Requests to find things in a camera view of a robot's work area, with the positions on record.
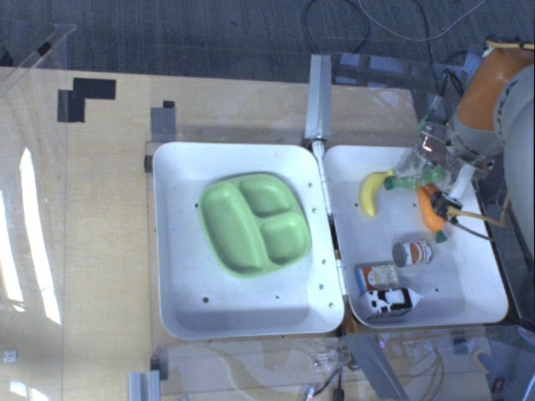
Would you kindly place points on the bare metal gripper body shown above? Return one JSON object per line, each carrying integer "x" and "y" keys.
{"x": 439, "y": 144}

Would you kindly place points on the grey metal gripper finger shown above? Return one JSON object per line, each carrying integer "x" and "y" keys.
{"x": 407, "y": 162}

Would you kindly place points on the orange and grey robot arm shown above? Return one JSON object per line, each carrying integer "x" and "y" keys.
{"x": 485, "y": 98}

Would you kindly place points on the clear green plastic bottle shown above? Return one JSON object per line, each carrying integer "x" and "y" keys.
{"x": 407, "y": 181}

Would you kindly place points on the yellow banana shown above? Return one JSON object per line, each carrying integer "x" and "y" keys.
{"x": 368, "y": 194}

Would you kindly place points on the orange carrot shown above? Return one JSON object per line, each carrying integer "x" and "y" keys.
{"x": 430, "y": 219}

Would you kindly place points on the orange and white can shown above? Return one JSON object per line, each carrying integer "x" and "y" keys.
{"x": 416, "y": 253}

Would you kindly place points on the orange and yellow carton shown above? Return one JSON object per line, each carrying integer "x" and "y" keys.
{"x": 378, "y": 277}

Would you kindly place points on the white plastic tray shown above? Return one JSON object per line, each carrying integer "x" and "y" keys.
{"x": 188, "y": 240}
{"x": 460, "y": 274}

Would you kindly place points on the black and white milk carton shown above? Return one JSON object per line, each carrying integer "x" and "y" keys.
{"x": 388, "y": 303}

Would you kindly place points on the green divided plate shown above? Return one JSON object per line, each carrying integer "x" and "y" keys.
{"x": 251, "y": 224}

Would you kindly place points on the black cylinder on white bracket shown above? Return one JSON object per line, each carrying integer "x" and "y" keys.
{"x": 446, "y": 204}

